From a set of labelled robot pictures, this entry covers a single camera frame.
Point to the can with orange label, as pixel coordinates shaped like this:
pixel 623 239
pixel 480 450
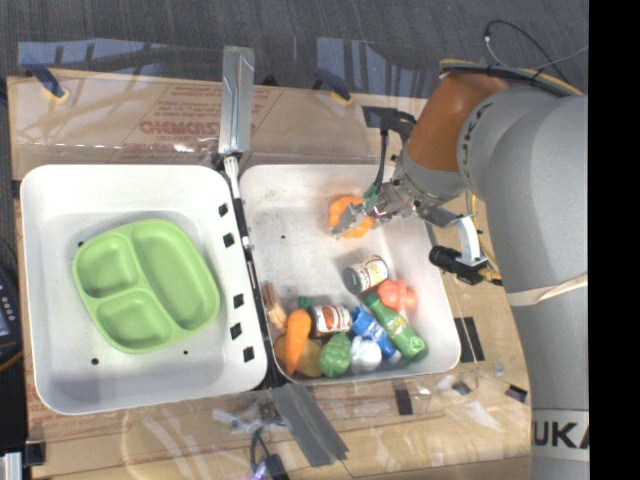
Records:
pixel 331 319

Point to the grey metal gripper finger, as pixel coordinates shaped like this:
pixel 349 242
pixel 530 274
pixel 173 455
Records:
pixel 354 210
pixel 344 228

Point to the green plastic bottle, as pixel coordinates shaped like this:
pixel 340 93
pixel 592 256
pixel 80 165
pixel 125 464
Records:
pixel 400 330

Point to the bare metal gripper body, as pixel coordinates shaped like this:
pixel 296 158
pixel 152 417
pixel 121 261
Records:
pixel 395 203

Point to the tan hot dog toy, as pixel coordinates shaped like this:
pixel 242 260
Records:
pixel 275 308

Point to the white plastic tray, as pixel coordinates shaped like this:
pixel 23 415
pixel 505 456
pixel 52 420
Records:
pixel 60 288
pixel 295 248

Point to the black cylinder on white bracket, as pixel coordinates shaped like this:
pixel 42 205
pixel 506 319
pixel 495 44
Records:
pixel 462 260

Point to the orange carrot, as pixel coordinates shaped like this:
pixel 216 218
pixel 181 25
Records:
pixel 297 333

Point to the green toy grapes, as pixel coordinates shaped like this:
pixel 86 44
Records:
pixel 335 357

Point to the brown cardboard board red print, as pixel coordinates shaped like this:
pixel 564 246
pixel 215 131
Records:
pixel 320 118

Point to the white round toy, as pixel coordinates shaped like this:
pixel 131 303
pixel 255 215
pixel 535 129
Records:
pixel 366 355

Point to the blue plastic bottle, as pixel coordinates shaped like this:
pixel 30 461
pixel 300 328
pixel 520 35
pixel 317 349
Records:
pixel 367 325

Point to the white can with red label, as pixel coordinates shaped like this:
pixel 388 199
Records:
pixel 369 274

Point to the orange toy pumpkin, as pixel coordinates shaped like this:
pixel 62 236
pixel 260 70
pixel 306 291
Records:
pixel 361 227

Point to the salmon pink toy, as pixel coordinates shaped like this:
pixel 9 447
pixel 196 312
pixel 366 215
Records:
pixel 397 295

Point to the green divided plate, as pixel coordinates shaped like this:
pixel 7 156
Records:
pixel 160 268

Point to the yellow toy food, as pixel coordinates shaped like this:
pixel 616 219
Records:
pixel 310 360

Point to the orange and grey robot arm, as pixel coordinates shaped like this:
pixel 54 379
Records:
pixel 530 178

